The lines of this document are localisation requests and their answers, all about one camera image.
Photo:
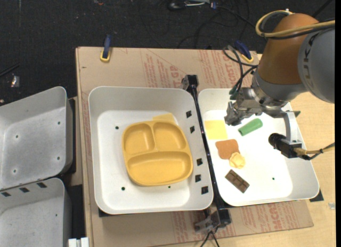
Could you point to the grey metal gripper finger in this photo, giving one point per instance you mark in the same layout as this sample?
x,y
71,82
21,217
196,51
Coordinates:
x,y
229,115
240,119

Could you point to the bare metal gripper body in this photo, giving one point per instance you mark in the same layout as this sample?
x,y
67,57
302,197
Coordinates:
x,y
251,102

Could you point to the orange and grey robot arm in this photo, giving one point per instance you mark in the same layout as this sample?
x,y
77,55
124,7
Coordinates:
x,y
285,56

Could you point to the green cylinder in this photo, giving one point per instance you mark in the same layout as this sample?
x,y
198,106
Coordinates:
x,y
250,127

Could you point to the pale yellow square slice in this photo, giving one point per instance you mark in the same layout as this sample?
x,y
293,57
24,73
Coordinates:
x,y
215,130

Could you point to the thin black rod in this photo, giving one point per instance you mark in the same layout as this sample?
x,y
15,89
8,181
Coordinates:
x,y
206,144

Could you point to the brown chocolate bar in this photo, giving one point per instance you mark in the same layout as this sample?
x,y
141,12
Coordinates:
x,y
237,181

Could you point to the white plastic tray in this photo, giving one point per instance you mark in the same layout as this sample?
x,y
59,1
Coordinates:
x,y
269,176
112,160
32,216
32,136

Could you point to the yellow divided plate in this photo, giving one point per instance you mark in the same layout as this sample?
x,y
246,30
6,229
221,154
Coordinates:
x,y
160,164

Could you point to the brown cardboard board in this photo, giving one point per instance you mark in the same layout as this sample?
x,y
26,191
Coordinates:
x,y
149,64

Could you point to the black computer mouse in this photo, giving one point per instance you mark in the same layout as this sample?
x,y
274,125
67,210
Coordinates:
x,y
175,5

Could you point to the black cylinder on white bracket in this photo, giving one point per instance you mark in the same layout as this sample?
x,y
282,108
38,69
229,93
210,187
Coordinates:
x,y
282,143

